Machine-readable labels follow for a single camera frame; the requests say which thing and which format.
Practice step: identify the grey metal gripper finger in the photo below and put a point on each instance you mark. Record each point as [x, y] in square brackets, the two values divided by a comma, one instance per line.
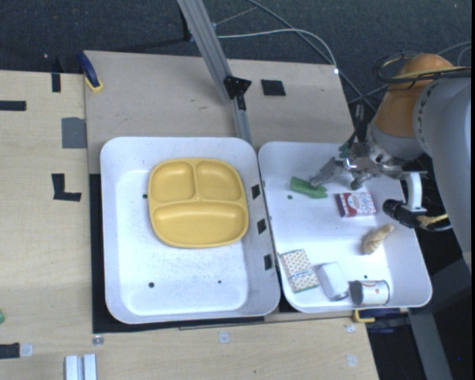
[327, 172]
[361, 180]

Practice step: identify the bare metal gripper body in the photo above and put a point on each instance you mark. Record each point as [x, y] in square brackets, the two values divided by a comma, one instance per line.
[370, 162]

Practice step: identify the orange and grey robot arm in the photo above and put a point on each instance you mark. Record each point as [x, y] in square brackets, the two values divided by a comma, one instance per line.
[439, 125]

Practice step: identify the red and white carton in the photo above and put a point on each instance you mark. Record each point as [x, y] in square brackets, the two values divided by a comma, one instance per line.
[356, 204]

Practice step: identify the green toy bean pod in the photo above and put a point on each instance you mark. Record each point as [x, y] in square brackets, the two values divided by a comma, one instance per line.
[302, 187]

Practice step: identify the beige toy croissant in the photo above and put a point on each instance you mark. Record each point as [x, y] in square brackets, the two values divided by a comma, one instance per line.
[374, 240]

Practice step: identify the white plastic tray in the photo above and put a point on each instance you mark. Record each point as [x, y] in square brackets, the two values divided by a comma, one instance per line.
[182, 279]
[324, 236]

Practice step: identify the orange patterned carton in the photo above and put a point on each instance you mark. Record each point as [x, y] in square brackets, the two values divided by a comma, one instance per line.
[299, 270]

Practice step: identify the white can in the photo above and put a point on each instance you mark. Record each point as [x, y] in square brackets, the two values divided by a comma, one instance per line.
[374, 292]

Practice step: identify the yellow divided plate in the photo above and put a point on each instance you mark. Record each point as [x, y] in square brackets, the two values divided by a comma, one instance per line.
[198, 216]

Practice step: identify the pale wood board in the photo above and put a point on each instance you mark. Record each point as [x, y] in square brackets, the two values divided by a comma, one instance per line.
[154, 101]

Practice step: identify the black cylinder on white bracket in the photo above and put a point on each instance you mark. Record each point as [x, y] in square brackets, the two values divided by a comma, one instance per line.
[397, 211]

